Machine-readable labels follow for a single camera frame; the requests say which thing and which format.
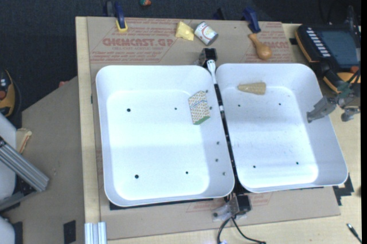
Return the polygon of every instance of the clamp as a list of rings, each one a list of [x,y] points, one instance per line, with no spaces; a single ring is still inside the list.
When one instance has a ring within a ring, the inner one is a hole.
[[[127,24],[119,2],[115,2],[112,5],[111,1],[107,1],[103,7],[103,14],[106,17],[115,17],[116,26],[120,32],[125,32],[127,30]]]
[[[251,29],[253,33],[258,33],[261,31],[259,22],[257,21],[256,12],[251,7],[246,7],[242,11],[243,19],[246,19],[246,21],[250,22],[248,27]]]

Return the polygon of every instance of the cable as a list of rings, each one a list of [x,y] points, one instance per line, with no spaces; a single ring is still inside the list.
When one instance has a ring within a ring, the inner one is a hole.
[[[222,233],[223,228],[225,227],[225,225],[230,221],[231,218],[226,219],[221,226],[219,227],[218,230],[218,234],[217,234],[217,244],[221,244],[222,242],[220,241],[220,234]]]
[[[353,89],[355,87],[355,85],[358,83],[360,77],[361,77],[361,69],[358,69],[356,80],[354,80],[354,82],[353,82],[352,86],[350,87],[350,89]]]
[[[237,223],[236,223],[236,221],[235,221],[235,218],[232,218],[232,222],[235,224],[235,226],[236,226],[236,228],[237,228],[238,232],[240,232],[240,234],[242,235],[242,237],[244,237],[245,239],[247,239],[247,240],[249,240],[249,241],[252,241],[252,242],[256,242],[256,243],[258,243],[258,244],[266,244],[266,242],[264,242],[264,241],[255,240],[255,239],[252,239],[252,238],[248,238],[248,237],[246,237],[246,235],[245,235],[245,234],[243,234],[243,233],[242,233],[242,231],[240,230],[240,228],[238,227],[238,225],[237,225]]]
[[[240,230],[240,228],[238,227],[236,221],[235,221],[235,217],[236,216],[233,216],[231,218],[228,218],[226,219],[225,221],[223,221],[223,223],[221,224],[221,226],[219,227],[219,230],[218,230],[218,234],[217,234],[217,244],[221,244],[222,242],[220,241],[220,234],[222,233],[223,231],[223,228],[225,227],[225,225],[230,221],[232,220],[233,223],[235,224],[235,227],[237,228],[238,232],[241,234],[242,237],[244,237],[245,239],[249,240],[249,241],[252,241],[252,242],[256,242],[258,244],[266,244],[266,242],[264,241],[260,241],[260,240],[255,240],[255,239],[252,239],[252,238],[248,238],[245,234],[242,233],[242,231]]]

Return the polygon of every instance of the cardboard sheet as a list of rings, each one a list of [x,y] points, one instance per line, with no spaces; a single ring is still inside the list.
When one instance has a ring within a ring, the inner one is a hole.
[[[100,193],[101,220],[107,223],[108,239],[122,239],[184,231],[216,229],[220,222],[212,219],[212,210],[224,204],[223,199],[185,202],[127,209],[110,209],[103,187],[103,160],[95,88],[98,70],[107,65],[189,65],[199,58],[206,46],[176,38],[177,23],[192,28],[202,20],[127,18],[128,31],[117,31],[113,18],[88,17],[92,99],[95,123],[96,158]],[[265,62],[256,55],[248,38],[246,21],[207,23],[219,34],[210,46],[216,48],[217,66],[224,63]],[[260,22],[258,39],[270,46],[273,56],[266,62],[295,62],[291,46],[280,22]],[[253,210],[238,220],[240,225],[290,221],[339,215],[332,187],[250,194]]]
[[[50,181],[46,191],[26,198],[3,217],[22,222],[24,244],[64,243],[68,224],[75,227],[75,243],[84,243],[77,77],[23,111],[22,118],[23,126],[32,129],[23,156]]]

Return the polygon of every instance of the white tray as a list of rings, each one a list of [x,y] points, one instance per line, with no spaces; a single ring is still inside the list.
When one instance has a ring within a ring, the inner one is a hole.
[[[345,160],[328,116],[307,122],[322,97],[301,64],[224,64],[217,72],[240,183],[266,192],[342,184]],[[266,93],[239,84],[266,83]]]
[[[104,188],[118,206],[228,195],[234,176],[209,72],[199,66],[106,66],[96,77]],[[210,118],[194,125],[203,90]]]
[[[348,171],[330,118],[307,122],[322,97],[301,64],[224,64],[216,77],[240,183],[251,192],[342,184]],[[265,82],[264,95],[239,91]],[[234,187],[220,110],[199,66],[106,66],[96,77],[104,188],[118,206],[224,197]],[[194,125],[188,99],[206,92]]]

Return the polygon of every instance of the small box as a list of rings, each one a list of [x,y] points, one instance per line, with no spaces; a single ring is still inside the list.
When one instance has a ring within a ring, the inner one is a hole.
[[[190,112],[194,125],[200,125],[210,118],[208,101],[204,91],[199,91],[189,98]]]

